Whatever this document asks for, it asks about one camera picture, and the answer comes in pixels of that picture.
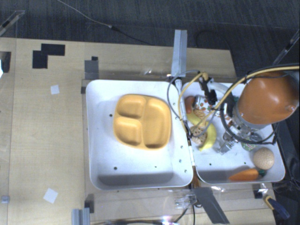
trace blue tool handle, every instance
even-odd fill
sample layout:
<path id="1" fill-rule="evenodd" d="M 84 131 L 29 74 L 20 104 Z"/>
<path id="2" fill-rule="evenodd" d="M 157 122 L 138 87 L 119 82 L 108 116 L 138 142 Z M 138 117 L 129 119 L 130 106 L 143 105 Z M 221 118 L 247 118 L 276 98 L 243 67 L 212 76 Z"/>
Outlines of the blue tool handle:
<path id="1" fill-rule="evenodd" d="M 288 213 L 288 211 L 285 210 L 285 208 L 281 204 L 276 202 L 274 199 L 269 198 L 268 202 L 272 205 L 274 210 L 276 210 L 280 214 L 282 219 L 287 220 L 290 217 L 290 214 Z"/>

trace yellow banana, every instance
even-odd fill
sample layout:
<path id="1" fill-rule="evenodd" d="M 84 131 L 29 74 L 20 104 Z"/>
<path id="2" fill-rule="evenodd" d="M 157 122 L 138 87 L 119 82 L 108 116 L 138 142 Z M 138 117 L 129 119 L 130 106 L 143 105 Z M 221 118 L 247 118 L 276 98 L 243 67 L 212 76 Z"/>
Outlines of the yellow banana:
<path id="1" fill-rule="evenodd" d="M 201 119 L 194 114 L 194 111 L 192 111 L 191 113 L 187 113 L 187 119 L 194 125 L 197 125 L 201 121 Z M 207 129 L 207 138 L 204 142 L 204 145 L 202 147 L 199 147 L 199 150 L 202 151 L 203 149 L 211 148 L 215 143 L 216 138 L 217 131 L 215 126 L 211 123 Z"/>

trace wooden table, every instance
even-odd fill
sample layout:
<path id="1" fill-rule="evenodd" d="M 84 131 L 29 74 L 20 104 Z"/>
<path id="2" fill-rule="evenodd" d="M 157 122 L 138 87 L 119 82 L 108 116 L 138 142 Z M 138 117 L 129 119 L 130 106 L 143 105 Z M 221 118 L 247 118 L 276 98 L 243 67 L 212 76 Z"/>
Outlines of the wooden table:
<path id="1" fill-rule="evenodd" d="M 48 69 L 33 69 L 32 51 L 41 50 L 42 43 L 64 44 L 65 56 L 48 56 Z M 0 88 L 0 135 L 6 138 L 0 147 L 1 195 L 8 192 L 10 196 L 8 206 L 0 204 L 0 224 L 70 225 L 72 209 L 82 209 L 86 196 L 81 95 L 84 61 L 97 56 L 100 77 L 120 72 L 149 75 L 149 71 L 165 76 L 170 73 L 173 48 L 0 38 L 0 51 L 12 52 L 11 71 L 3 77 L 6 87 Z M 189 48 L 187 69 L 192 68 L 216 79 L 235 78 L 230 53 L 225 50 Z M 53 85 L 59 85 L 59 94 L 51 94 Z M 43 199 L 48 188 L 58 192 L 53 204 Z M 275 224 L 272 211 L 245 188 L 247 195 L 219 196 L 231 224 Z M 104 206 L 125 204 L 126 199 L 111 199 L 116 192 L 101 193 Z M 210 224 L 203 209 L 196 212 L 196 224 Z M 111 207 L 102 218 L 114 219 L 114 214 Z M 191 219 L 192 215 L 186 215 L 180 224 L 191 224 Z"/>

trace black floor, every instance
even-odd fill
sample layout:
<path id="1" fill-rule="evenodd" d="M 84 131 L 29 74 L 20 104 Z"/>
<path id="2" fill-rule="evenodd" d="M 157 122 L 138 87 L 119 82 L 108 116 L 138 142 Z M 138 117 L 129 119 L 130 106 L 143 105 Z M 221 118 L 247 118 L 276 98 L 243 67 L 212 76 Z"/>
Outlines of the black floor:
<path id="1" fill-rule="evenodd" d="M 57 0 L 0 0 L 0 23 L 15 10 L 25 10 L 18 23 L 19 38 L 161 46 L 172 46 L 174 30 L 185 29 L 189 47 L 230 48 L 238 76 L 271 65 L 300 23 L 300 0 L 61 1 L 94 21 Z M 95 21 L 113 25 L 146 43 Z M 5 34 L 14 35 L 12 30 Z M 299 42 L 282 61 L 288 62 L 299 63 Z M 288 120 L 288 125 L 299 153 L 299 111 L 297 114 Z M 292 202 L 287 206 L 297 207 L 299 214 L 299 200 L 296 201 L 297 206 Z"/>

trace yellow plate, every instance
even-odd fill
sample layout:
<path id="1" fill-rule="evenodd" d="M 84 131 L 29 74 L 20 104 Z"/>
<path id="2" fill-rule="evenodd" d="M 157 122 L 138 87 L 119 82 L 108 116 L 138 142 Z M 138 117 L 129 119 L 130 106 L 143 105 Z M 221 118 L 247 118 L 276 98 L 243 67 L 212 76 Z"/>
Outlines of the yellow plate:
<path id="1" fill-rule="evenodd" d="M 170 108 L 155 97 L 124 95 L 116 106 L 113 133 L 120 143 L 134 148 L 163 148 L 171 135 Z"/>

